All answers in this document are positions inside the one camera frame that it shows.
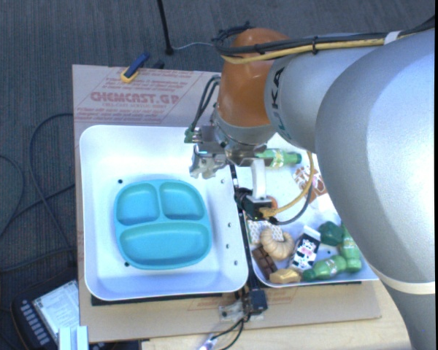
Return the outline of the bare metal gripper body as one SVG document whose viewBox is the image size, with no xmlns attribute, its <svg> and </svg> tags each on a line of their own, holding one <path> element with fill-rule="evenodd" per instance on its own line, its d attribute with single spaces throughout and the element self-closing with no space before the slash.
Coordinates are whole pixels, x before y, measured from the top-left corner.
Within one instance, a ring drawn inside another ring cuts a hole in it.
<svg viewBox="0 0 438 350">
<path fill-rule="evenodd" d="M 267 142 L 267 126 L 238 127 L 210 123 L 193 133 L 193 167 L 246 166 L 255 150 Z"/>
</svg>

